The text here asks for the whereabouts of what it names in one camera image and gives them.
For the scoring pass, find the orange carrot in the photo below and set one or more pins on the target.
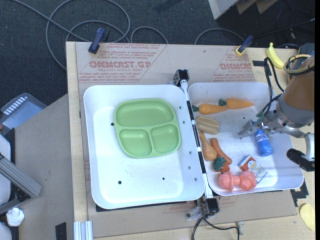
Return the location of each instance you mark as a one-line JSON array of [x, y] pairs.
[[211, 108], [237, 103]]

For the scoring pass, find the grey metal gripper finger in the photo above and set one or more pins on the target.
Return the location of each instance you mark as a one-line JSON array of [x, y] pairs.
[[249, 125], [247, 134]]

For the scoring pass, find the black cylinder on white bracket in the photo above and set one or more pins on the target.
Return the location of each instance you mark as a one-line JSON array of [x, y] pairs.
[[301, 159]]

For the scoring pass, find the tan hot dog bun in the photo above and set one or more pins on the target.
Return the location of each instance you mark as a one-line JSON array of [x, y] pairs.
[[207, 125]]

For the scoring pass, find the pale yellow oval toy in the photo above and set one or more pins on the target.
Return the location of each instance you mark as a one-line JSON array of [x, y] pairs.
[[308, 215]]

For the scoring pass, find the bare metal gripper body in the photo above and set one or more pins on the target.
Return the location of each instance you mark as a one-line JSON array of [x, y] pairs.
[[275, 124]]

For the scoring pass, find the orange sausage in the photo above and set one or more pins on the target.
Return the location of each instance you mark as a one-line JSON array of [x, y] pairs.
[[218, 147]]

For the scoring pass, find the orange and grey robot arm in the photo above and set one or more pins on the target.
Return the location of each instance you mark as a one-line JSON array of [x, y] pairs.
[[298, 91]]

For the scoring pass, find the thin black and white rod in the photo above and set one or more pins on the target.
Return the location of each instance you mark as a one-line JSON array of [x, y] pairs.
[[197, 144]]

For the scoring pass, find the yellow banana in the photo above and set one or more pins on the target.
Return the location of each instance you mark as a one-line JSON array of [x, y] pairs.
[[274, 58]]

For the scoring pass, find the blue bottle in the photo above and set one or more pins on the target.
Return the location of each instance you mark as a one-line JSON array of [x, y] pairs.
[[263, 144]]

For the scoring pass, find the orange and white carton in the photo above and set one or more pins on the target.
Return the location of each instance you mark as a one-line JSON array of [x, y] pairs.
[[250, 165]]

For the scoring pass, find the white plastic tray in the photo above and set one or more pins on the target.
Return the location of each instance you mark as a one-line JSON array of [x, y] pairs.
[[140, 179], [275, 174]]

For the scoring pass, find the brown cardboard board red print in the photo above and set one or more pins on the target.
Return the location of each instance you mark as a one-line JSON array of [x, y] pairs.
[[160, 64]]

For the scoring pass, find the pink bone-shaped toy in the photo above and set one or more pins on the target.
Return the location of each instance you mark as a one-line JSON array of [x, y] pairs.
[[236, 181]]

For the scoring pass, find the white plastic bottle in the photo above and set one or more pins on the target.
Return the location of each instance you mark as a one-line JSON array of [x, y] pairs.
[[15, 216]]

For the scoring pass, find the green divided plate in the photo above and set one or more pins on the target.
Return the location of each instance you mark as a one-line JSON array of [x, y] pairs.
[[145, 116]]

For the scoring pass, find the red strawberry with green top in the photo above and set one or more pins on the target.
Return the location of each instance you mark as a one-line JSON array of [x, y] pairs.
[[220, 164]]

